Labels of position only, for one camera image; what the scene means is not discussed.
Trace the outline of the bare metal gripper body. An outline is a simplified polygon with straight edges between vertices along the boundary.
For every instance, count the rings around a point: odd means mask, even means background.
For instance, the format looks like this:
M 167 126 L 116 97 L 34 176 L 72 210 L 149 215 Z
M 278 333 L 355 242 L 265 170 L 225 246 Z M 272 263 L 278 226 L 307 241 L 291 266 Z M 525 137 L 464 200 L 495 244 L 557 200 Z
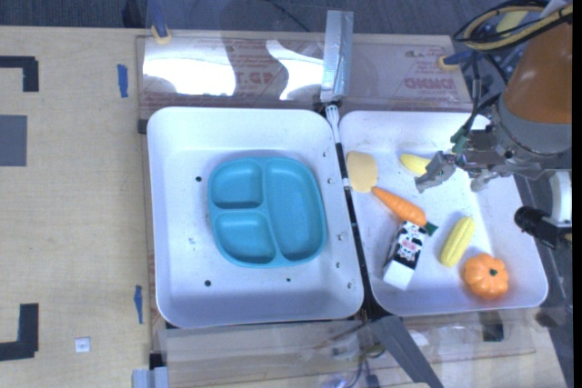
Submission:
M 457 166 L 471 178 L 486 180 L 518 174 L 536 179 L 547 156 L 532 152 L 502 128 L 472 130 L 455 142 Z

